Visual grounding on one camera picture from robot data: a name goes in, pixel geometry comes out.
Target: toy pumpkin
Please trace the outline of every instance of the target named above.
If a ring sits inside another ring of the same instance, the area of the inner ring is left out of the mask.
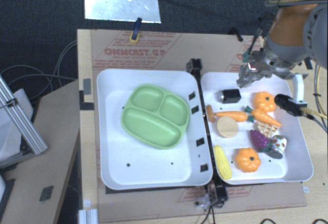
[[[261,165],[261,159],[252,148],[241,148],[236,156],[236,162],[244,172],[254,172]]]
[[[254,96],[254,105],[265,113],[272,112],[276,109],[275,99],[268,92],[256,93]]]

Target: toy carrot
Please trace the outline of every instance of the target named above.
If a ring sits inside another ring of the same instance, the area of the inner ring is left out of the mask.
[[[269,116],[261,109],[258,108],[251,109],[249,106],[247,106],[245,108],[245,112],[251,113],[254,116],[254,118],[260,122],[281,127],[281,123],[279,123],[276,119]]]
[[[218,117],[229,116],[236,122],[244,122],[246,120],[254,122],[254,119],[252,116],[248,116],[245,112],[242,112],[242,111],[224,111],[224,112],[214,113],[214,115],[216,115]]]

